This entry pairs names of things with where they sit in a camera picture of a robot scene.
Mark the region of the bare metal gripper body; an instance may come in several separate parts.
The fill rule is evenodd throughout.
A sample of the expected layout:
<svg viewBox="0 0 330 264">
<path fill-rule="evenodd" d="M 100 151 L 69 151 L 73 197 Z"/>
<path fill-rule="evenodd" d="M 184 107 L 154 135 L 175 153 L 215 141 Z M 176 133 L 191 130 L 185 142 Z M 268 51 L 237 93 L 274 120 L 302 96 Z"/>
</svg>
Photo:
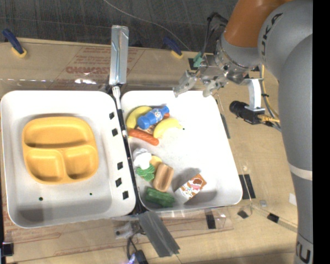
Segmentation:
<svg viewBox="0 0 330 264">
<path fill-rule="evenodd" d="M 243 83 L 249 78 L 250 68 L 241 66 L 225 54 L 205 54 L 197 71 L 202 83 L 205 80 L 216 80 L 222 82 L 224 87 L 229 81 Z"/>
</svg>

